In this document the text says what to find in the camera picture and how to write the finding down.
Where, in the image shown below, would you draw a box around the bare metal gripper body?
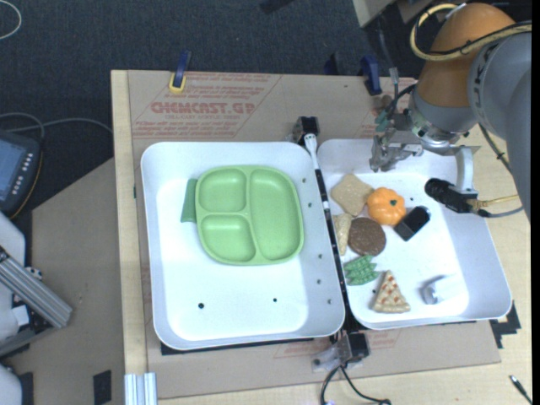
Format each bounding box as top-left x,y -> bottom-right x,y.
381,114 -> 460,159

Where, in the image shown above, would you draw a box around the tan bread slice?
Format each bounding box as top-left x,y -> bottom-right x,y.
329,173 -> 375,218

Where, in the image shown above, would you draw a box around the orange pumpkin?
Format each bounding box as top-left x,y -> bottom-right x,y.
365,186 -> 408,228

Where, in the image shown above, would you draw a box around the black rectangular box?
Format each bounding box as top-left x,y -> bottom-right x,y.
392,205 -> 432,243

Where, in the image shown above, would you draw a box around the thin black and white rod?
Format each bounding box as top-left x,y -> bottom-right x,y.
304,133 -> 352,333

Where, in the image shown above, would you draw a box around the brown round biscuit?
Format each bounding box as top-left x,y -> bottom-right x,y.
347,217 -> 387,257

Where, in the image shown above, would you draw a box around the beige toy biscuit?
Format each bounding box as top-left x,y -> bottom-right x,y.
332,213 -> 354,257

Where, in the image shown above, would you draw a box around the white plastic tray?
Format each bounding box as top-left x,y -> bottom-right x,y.
140,141 -> 347,351
316,138 -> 513,331

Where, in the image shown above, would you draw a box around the green pea pods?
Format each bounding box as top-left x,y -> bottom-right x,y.
342,254 -> 379,287

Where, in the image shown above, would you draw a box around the green divided plate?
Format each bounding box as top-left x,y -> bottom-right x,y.
181,165 -> 305,267

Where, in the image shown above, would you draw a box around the pizza slice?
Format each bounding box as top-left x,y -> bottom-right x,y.
370,269 -> 412,315

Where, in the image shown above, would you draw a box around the brown cardboard board red print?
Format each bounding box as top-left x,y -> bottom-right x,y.
126,69 -> 503,399

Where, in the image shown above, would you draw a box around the black cylinder on white bracket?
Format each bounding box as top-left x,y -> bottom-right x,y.
424,145 -> 482,215

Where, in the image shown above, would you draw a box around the black block with thin wires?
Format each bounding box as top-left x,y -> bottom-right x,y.
294,116 -> 319,143
310,331 -> 372,373

